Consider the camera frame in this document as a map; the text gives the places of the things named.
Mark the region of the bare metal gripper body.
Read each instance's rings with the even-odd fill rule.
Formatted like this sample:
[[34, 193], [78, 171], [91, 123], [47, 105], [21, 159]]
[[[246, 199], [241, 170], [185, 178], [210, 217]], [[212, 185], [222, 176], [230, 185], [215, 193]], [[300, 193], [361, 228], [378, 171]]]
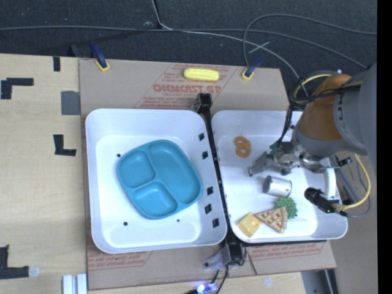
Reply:
[[328, 168], [328, 164], [323, 164], [324, 158], [307, 152], [296, 141], [277, 141], [269, 148], [269, 154], [281, 175], [288, 175], [295, 168], [305, 168], [313, 173], [323, 173]]

